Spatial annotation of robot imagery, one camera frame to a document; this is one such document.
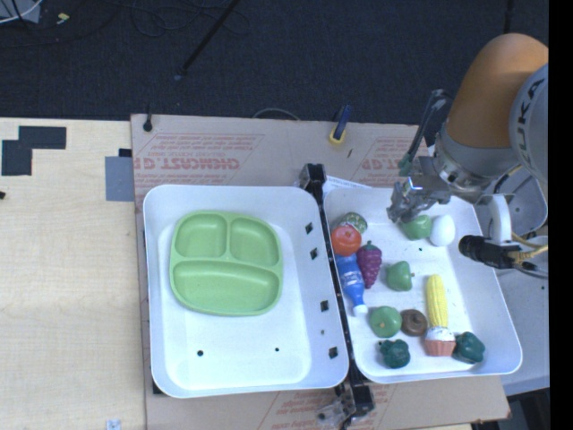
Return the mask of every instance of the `white tray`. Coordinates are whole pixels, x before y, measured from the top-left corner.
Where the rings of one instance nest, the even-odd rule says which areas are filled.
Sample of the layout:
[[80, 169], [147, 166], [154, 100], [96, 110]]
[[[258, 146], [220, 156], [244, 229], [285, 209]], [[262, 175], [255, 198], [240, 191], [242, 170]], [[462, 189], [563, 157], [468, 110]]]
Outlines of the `white tray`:
[[[399, 369], [384, 365], [378, 351], [380, 338], [368, 325], [367, 316], [353, 316], [352, 304], [345, 298], [346, 314], [358, 369], [376, 383], [400, 383], [487, 374], [510, 374], [521, 365], [522, 352], [505, 299], [493, 268], [466, 258], [458, 250], [459, 239], [480, 236], [474, 208], [452, 198], [448, 204], [435, 204], [426, 212], [430, 217], [448, 213], [456, 223], [456, 238], [447, 247], [436, 247], [428, 239], [409, 240], [388, 218], [390, 188], [334, 188], [328, 192], [324, 209], [330, 228], [347, 212], [355, 211], [368, 222], [363, 243], [372, 240], [382, 250], [378, 281], [364, 293], [369, 308], [380, 305], [398, 311], [415, 308], [427, 314], [424, 284], [430, 274], [442, 276], [447, 291], [449, 328], [455, 333], [471, 331], [485, 345], [483, 362], [469, 365], [452, 357], [429, 357], [423, 350], [423, 337], [399, 331], [391, 340], [408, 343], [411, 361]], [[410, 291], [395, 291], [386, 285], [385, 269], [407, 261], [415, 274]]]
[[[267, 313], [201, 314], [175, 298], [169, 283], [175, 224], [187, 213], [203, 209], [251, 215], [277, 232], [283, 288]], [[145, 197], [143, 217], [151, 372], [165, 394], [191, 398], [329, 388], [345, 379], [346, 341], [321, 217], [310, 194], [286, 186], [161, 185]]]

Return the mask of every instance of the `dark green broccoli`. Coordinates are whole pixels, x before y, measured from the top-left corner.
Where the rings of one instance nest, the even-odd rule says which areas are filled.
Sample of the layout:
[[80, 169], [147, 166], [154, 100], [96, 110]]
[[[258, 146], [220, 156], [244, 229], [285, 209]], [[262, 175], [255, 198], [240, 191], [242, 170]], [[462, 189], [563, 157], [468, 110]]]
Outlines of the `dark green broccoli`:
[[390, 368], [401, 368], [410, 363], [410, 351], [403, 340], [385, 340], [379, 342], [384, 363]]
[[456, 336], [456, 347], [451, 354], [456, 360], [465, 363], [483, 361], [484, 344], [472, 332], [466, 331]]

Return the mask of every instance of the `white bottle cap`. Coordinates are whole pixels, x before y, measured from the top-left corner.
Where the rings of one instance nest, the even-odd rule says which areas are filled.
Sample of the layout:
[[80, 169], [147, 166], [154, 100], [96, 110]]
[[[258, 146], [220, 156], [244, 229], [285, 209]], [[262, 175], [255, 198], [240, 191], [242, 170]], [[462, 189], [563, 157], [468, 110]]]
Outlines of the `white bottle cap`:
[[368, 306], [367, 305], [355, 305], [354, 312], [355, 312], [355, 314], [368, 314]]

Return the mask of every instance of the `robotic arm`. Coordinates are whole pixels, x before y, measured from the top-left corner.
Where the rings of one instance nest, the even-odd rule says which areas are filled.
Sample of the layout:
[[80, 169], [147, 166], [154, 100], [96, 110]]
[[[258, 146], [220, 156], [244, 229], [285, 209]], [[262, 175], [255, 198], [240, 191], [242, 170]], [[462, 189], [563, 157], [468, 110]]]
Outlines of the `robotic arm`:
[[[409, 222], [452, 194], [473, 204], [488, 202], [494, 234], [464, 237], [460, 252], [497, 268], [513, 267], [511, 253], [520, 247], [507, 227], [507, 203], [486, 189], [519, 165], [547, 185], [548, 62], [548, 47], [527, 35], [508, 33], [487, 43], [461, 83], [433, 156], [414, 159], [410, 151], [411, 160], [401, 161], [400, 175], [407, 179], [394, 185], [389, 218]], [[433, 99], [430, 108], [445, 100]]]

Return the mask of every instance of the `green plate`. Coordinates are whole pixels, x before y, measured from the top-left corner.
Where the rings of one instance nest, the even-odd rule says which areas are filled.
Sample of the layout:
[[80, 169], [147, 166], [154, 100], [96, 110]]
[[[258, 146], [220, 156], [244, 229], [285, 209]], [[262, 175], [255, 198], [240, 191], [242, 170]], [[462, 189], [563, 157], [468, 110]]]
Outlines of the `green plate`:
[[194, 311], [258, 315], [280, 298], [283, 259], [265, 221], [227, 211], [195, 211], [181, 218], [171, 241], [171, 289]]

